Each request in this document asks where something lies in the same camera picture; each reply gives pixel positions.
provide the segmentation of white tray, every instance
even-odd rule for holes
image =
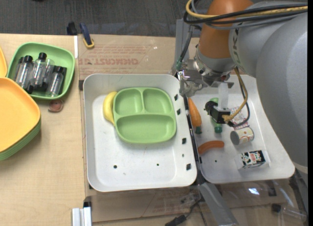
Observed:
[[[195,134],[197,146],[199,147],[211,140],[222,140],[225,143],[223,148],[210,149],[200,155],[202,174],[207,181],[212,183],[289,178],[294,174],[294,165],[264,113],[257,91],[256,81],[254,78],[246,75],[243,75],[242,79],[248,91],[248,104],[250,108],[250,119],[248,123],[254,132],[254,140],[251,142],[234,145],[230,140],[230,133],[234,129],[226,124],[223,124],[223,132],[221,134],[214,133],[211,117],[204,110],[204,107],[211,98],[218,97],[218,88],[203,88],[191,97],[198,107],[202,118],[202,134]],[[235,83],[231,89],[228,89],[228,107],[234,108],[240,106],[244,99],[240,91],[237,76],[232,75],[228,82]],[[247,111],[245,106],[242,109],[242,113],[246,117]],[[234,161],[236,155],[255,150],[266,150],[270,163],[238,170]]]
[[[176,113],[176,134],[166,142],[123,142],[102,113],[103,100],[111,91],[155,87],[166,91]],[[93,74],[84,81],[87,174],[100,192],[191,185],[197,176],[179,81],[171,75]]]

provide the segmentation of small bottle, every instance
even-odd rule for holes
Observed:
[[[14,72],[14,75],[13,75],[13,78],[12,78],[14,81],[16,80],[16,77],[18,76],[18,72],[19,72],[20,66],[21,66],[21,64],[23,62],[23,59],[24,59],[24,57],[22,56],[18,60],[18,64],[16,65],[15,72]]]
[[[39,53],[38,59],[34,63],[33,73],[30,80],[30,84],[34,87],[34,89],[40,87],[43,84],[45,70],[46,70],[46,61],[47,58],[46,53]]]
[[[53,72],[46,94],[51,97],[55,97],[59,94],[60,88],[63,82],[63,67],[58,66],[56,71]]]
[[[210,101],[219,103],[219,99],[217,97],[211,98]],[[214,126],[214,132],[215,133],[222,133],[223,132],[223,128],[222,128],[221,124],[216,123],[212,118],[211,118],[211,122]]]
[[[296,220],[301,221],[302,223],[304,223],[307,219],[307,213],[303,210],[291,207],[289,205],[280,205],[277,203],[273,203],[272,206],[272,211],[277,212],[279,214],[283,214],[284,216],[290,216]]]
[[[19,71],[17,72],[17,77],[15,82],[20,85],[24,90],[28,88],[32,70],[33,70],[33,64],[32,64],[33,58],[31,56],[25,56],[23,62],[21,63],[19,67]]]
[[[51,59],[46,59],[46,68],[45,68],[45,75],[44,75],[44,79],[43,79],[43,88],[46,89],[49,82],[50,82],[50,79],[51,79],[51,76],[53,74],[53,70],[54,70],[54,61],[51,60]]]

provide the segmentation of orange plate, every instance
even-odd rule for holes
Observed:
[[[36,102],[17,83],[0,78],[0,153],[19,142],[40,120]]]
[[[0,47],[0,77],[5,77],[7,71],[8,71],[8,68],[6,66],[4,54],[3,54],[3,51]]]

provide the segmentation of yellow cable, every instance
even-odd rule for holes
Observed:
[[[246,97],[245,97],[243,103],[240,105],[240,107],[233,114],[231,114],[231,115],[226,115],[226,114],[222,115],[222,118],[224,119],[225,123],[227,123],[230,120],[232,120],[240,112],[240,110],[242,110],[242,108],[246,105],[246,102],[248,100],[248,92],[246,90],[245,84],[244,84],[244,82],[243,82],[243,80],[242,80],[242,78],[241,78],[237,68],[235,68],[235,72],[236,72],[236,75],[238,76],[239,82],[241,83],[241,85],[243,87],[243,90],[245,92],[245,96]]]
[[[211,17],[217,17],[219,15],[203,15],[203,14],[197,14],[192,12],[189,9],[189,5],[192,0],[189,0],[186,4],[186,11],[190,16],[196,17],[196,18],[211,18]],[[249,14],[242,14],[242,15],[237,15],[234,17],[253,17],[253,16],[262,16],[262,15],[272,15],[272,14],[279,14],[279,13],[286,13],[286,12],[292,12],[292,11],[299,11],[299,10],[307,10],[307,6],[302,6],[302,7],[291,7],[291,8],[285,8],[285,9],[275,9],[275,10],[265,10],[261,12],[256,12],[256,13],[249,13]]]

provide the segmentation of black bottle cap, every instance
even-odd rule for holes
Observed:
[[[279,213],[281,209],[282,209],[281,205],[277,203],[272,204],[272,211]]]
[[[47,58],[47,54],[44,53],[44,52],[41,52],[41,53],[39,53],[38,58],[39,58],[39,59],[46,59],[46,58]]]
[[[62,66],[57,66],[57,68],[55,69],[55,72],[63,74],[63,67]]]
[[[42,87],[44,90],[46,90],[47,87],[48,87],[48,83],[43,82],[42,85],[41,85],[41,87]]]
[[[32,58],[31,56],[25,56],[25,57],[24,57],[24,62],[30,63],[30,62],[32,62],[32,61],[33,61],[33,58]]]
[[[27,87],[27,89],[26,89],[26,92],[27,92],[28,94],[31,94],[31,93],[33,92],[33,90],[34,90],[34,86],[28,85],[28,87]]]

